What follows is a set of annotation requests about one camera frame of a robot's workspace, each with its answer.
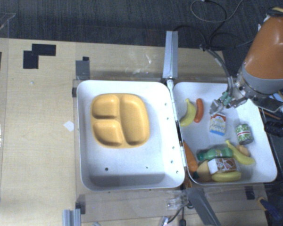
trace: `toy sausage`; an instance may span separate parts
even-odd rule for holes
[[[197,106],[197,112],[196,112],[196,116],[194,118],[194,121],[196,123],[199,123],[203,117],[203,102],[202,99],[198,98],[196,100],[196,106]]]

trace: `yellow banana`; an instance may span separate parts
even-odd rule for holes
[[[218,172],[212,175],[212,179],[216,182],[233,182],[238,181],[241,178],[241,172],[230,171],[230,172]]]
[[[180,126],[190,125],[196,116],[196,107],[189,101],[189,99],[186,99],[185,101],[187,102],[187,111],[184,117],[179,121]]]
[[[239,163],[244,164],[244,165],[251,165],[253,163],[255,163],[255,159],[253,159],[252,157],[243,155],[241,152],[239,152],[239,150],[234,147],[229,140],[225,141],[227,143],[227,146],[233,151],[233,157],[234,159],[236,159]]]

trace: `soda can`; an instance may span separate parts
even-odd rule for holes
[[[250,127],[248,124],[241,124],[235,128],[237,133],[237,138],[240,145],[246,145],[251,143],[254,138],[251,135]]]

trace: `table surface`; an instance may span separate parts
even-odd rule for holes
[[[62,211],[76,201],[75,138],[64,124],[74,122],[75,61],[90,58],[92,78],[134,78],[162,73],[164,48],[60,41],[0,39],[8,44],[0,76],[7,76],[0,226],[61,225]],[[39,69],[23,69],[23,51],[33,43],[55,44],[56,56],[39,56]],[[224,78],[213,58],[200,50],[179,49],[179,78]],[[256,187],[255,196],[264,196]],[[207,193],[222,225],[267,225],[255,200],[241,194]],[[202,225],[195,210],[187,225]],[[160,217],[101,221],[102,226],[158,225]],[[178,225],[175,220],[170,225]]]

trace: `white paper scrap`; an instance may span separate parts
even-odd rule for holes
[[[73,122],[71,121],[67,121],[64,126],[66,127],[67,130],[69,131],[73,131],[75,128],[75,125],[73,124]]]

